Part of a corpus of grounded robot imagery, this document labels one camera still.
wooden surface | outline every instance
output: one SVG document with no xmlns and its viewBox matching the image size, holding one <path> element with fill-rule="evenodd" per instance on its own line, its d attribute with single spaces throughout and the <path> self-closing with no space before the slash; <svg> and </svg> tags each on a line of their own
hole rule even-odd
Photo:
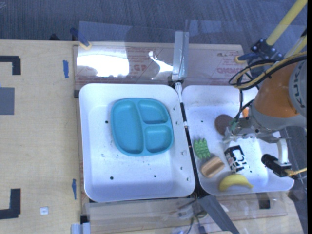
<svg viewBox="0 0 312 234">
<path fill-rule="evenodd" d="M 21 58 L 21 76 L 0 62 L 0 84 L 15 87 L 15 115 L 0 116 L 0 209 L 9 207 L 10 189 L 21 188 L 21 214 L 0 220 L 0 233 L 70 233 L 81 213 L 76 101 L 73 97 L 75 42 L 0 40 L 0 55 Z M 63 60 L 69 62 L 64 77 Z M 77 183 L 74 199 L 72 180 Z M 293 202 L 283 193 L 285 214 L 236 220 L 242 234 L 301 234 Z M 40 215 L 40 207 L 49 207 Z M 206 230 L 219 232 L 216 224 Z M 171 229 L 135 231 L 167 234 Z"/>
</svg>

white tray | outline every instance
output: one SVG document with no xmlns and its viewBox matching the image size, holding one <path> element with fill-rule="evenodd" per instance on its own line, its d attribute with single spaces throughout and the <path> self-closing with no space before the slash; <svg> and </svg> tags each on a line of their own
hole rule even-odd
<svg viewBox="0 0 312 234">
<path fill-rule="evenodd" d="M 167 108 L 174 130 L 170 150 L 128 156 L 114 144 L 110 111 L 124 98 L 152 98 Z M 185 197 L 195 188 L 177 93 L 165 85 L 87 84 L 79 93 L 84 188 L 97 202 Z"/>
<path fill-rule="evenodd" d="M 255 97 L 257 90 L 244 91 L 244 102 Z M 192 145 L 195 139 L 206 138 L 208 148 L 213 155 L 219 156 L 225 168 L 212 178 L 206 178 L 200 172 L 202 161 L 196 157 L 199 181 L 202 188 L 212 195 L 235 195 L 260 192 L 286 191 L 293 186 L 293 179 L 278 177 L 266 168 L 261 157 L 270 154 L 278 157 L 276 144 L 268 144 L 259 139 L 240 139 L 231 142 L 230 146 L 240 145 L 251 172 L 244 173 L 248 181 L 254 185 L 252 189 L 243 186 L 231 186 L 221 192 L 218 185 L 222 178 L 231 174 L 231 169 L 224 155 L 222 135 L 214 125 L 215 118 L 221 114 L 234 117 L 239 109 L 239 90 L 231 86 L 188 86 L 182 92 Z"/>
</svg>

gray square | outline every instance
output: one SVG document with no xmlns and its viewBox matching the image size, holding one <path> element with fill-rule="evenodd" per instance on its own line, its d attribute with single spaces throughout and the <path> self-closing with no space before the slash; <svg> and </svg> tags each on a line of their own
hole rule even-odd
<svg viewBox="0 0 312 234">
<path fill-rule="evenodd" d="M 15 88 L 0 88 L 0 115 L 14 115 Z"/>
</svg>

yellow banana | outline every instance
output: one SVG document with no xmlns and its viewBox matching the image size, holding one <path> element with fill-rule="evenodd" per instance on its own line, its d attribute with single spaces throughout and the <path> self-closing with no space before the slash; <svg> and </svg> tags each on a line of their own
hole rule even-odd
<svg viewBox="0 0 312 234">
<path fill-rule="evenodd" d="M 249 188 L 254 187 L 251 183 L 249 183 L 245 176 L 241 174 L 231 174 L 221 180 L 219 184 L 219 190 L 225 191 L 232 185 L 243 185 Z"/>
</svg>

green toy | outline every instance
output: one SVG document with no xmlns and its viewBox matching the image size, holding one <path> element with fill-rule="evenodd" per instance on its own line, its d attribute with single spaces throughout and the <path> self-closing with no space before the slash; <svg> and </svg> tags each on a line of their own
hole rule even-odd
<svg viewBox="0 0 312 234">
<path fill-rule="evenodd" d="M 194 141 L 194 152 L 200 159 L 209 158 L 210 152 L 205 138 Z"/>
</svg>

